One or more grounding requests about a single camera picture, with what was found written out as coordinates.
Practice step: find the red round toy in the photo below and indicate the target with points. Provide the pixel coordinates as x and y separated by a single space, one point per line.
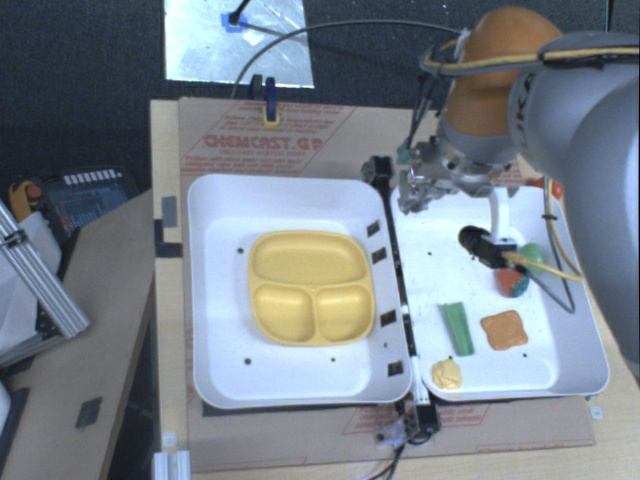
545 186

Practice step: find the green round toy fruit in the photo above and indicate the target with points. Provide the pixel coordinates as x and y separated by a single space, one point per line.
534 257

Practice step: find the brown cardboard board red print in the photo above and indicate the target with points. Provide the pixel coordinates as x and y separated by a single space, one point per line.
280 140

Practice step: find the white plastic tray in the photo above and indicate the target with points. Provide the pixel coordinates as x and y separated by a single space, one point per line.
450 278
225 318

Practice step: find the green celery stick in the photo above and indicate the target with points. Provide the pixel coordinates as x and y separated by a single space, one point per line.
459 329

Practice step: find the orange toast slice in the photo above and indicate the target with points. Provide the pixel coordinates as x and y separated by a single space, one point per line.
504 329

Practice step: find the black cylinder on white bracket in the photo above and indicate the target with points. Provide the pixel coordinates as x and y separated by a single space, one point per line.
492 250

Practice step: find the yellow pasta lump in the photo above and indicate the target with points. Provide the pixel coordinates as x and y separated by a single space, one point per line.
446 374

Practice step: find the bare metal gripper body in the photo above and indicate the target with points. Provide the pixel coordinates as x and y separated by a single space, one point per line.
467 175

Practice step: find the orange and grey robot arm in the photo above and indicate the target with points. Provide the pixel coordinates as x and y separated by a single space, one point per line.
565 133

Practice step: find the thin black and white rod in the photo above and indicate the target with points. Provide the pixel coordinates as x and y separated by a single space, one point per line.
400 278

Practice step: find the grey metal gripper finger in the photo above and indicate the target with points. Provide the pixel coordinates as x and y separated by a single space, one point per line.
436 192
409 199

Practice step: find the yellow divided plate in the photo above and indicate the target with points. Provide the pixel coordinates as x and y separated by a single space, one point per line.
310 288

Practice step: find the red and green strawberry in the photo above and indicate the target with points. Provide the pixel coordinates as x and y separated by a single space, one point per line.
511 284

